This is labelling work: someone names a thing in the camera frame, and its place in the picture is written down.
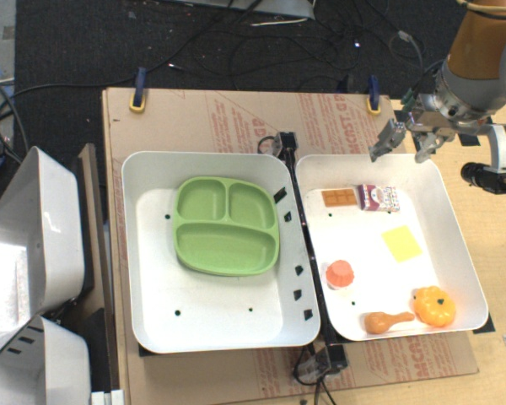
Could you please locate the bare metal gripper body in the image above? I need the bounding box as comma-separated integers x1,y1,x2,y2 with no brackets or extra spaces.
399,92,497,138

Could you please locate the purple and white carton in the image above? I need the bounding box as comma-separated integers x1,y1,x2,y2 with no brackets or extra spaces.
357,183,401,213

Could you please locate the orange waffle biscuit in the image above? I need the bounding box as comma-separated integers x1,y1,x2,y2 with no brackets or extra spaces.
320,187,359,208

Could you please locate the thin black rod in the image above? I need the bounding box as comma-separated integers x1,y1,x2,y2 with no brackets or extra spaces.
284,148,343,356

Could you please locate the white plastic tray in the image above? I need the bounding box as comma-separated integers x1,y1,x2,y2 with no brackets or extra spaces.
294,153,490,343
121,149,322,355

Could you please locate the orange jelly cup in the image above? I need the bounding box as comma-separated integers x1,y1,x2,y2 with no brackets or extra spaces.
325,259,356,291

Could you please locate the orange pumpkin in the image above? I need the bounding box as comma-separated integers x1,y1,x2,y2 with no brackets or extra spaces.
412,285,457,328

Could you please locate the orange chicken drumstick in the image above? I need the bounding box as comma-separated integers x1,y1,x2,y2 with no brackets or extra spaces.
363,310,417,336

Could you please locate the green divided plate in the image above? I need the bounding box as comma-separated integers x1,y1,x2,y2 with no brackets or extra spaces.
172,175,281,278

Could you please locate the brown cardboard board red print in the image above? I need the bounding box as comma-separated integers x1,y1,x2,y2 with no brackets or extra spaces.
101,87,480,405

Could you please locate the black cylinder on white bracket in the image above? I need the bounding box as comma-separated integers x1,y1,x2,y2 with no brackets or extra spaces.
460,123,506,195

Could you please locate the black block with thin wires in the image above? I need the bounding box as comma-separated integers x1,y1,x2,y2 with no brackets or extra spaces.
315,344,349,375
277,131,299,156

